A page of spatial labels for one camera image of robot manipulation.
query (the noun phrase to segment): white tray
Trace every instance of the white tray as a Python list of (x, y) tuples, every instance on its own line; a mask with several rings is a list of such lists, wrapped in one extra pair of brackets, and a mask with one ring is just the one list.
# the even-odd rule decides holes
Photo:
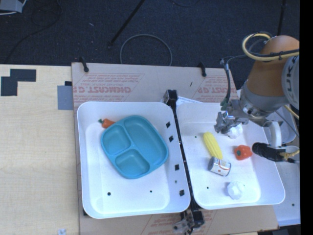
[[(256, 154), (239, 161), (234, 155), (233, 149), (240, 144), (252, 147), (255, 142), (267, 143), (263, 128), (250, 121), (243, 125), (243, 133), (236, 139), (218, 134), (214, 125), (219, 111), (219, 103), (185, 103), (177, 109), (195, 201), (207, 210), (283, 202), (285, 190), (275, 162)], [(211, 156), (204, 144), (205, 132), (214, 134), (223, 160), (231, 163), (230, 173), (225, 177), (208, 170)], [(238, 200), (232, 199), (227, 192), (227, 185), (232, 181), (246, 186), (244, 195)]]
[[(104, 118), (119, 121), (132, 115), (146, 118), (169, 149), (163, 165), (138, 179), (126, 179), (111, 164), (101, 147), (104, 128), (98, 122)], [(182, 212), (189, 207), (189, 186), (169, 106), (160, 102), (91, 101), (78, 108), (77, 120), (83, 207), (89, 216), (102, 219)]]

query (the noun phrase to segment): blue plate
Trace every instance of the blue plate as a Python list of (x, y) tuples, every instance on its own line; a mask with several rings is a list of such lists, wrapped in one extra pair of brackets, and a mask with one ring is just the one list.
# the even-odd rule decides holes
[(105, 129), (101, 145), (117, 171), (128, 179), (147, 175), (168, 158), (162, 136), (147, 119), (136, 115)]

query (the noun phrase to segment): can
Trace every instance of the can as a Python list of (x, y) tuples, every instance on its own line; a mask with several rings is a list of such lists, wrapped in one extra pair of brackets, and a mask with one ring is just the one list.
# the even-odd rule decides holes
[(230, 172), (231, 164), (222, 159), (212, 157), (209, 162), (208, 170), (222, 176), (227, 176)]

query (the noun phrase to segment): wooden surface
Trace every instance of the wooden surface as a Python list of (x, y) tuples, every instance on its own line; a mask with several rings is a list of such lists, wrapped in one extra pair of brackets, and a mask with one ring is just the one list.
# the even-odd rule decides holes
[(0, 96), (0, 234), (79, 234), (73, 111), (58, 110), (57, 86), (71, 67), (36, 69), (36, 82), (18, 82), (17, 96)]

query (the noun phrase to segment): carrot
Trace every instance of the carrot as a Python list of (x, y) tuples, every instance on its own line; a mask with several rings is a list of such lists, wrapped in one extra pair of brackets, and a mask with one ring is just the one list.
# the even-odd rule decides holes
[(101, 123), (103, 128), (108, 128), (110, 125), (114, 124), (114, 121), (111, 121), (107, 118), (105, 118), (103, 121), (100, 119), (99, 122)]

